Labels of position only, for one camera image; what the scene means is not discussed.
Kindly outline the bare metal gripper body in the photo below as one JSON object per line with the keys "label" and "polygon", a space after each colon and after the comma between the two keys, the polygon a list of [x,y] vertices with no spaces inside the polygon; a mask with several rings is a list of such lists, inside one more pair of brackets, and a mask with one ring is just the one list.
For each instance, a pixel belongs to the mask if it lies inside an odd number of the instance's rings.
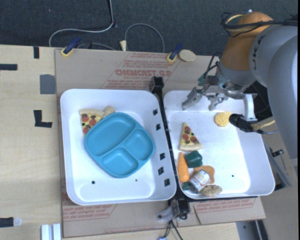
{"label": "bare metal gripper body", "polygon": [[203,94],[211,98],[241,99],[248,86],[241,86],[228,81],[224,77],[208,75],[202,80]]}

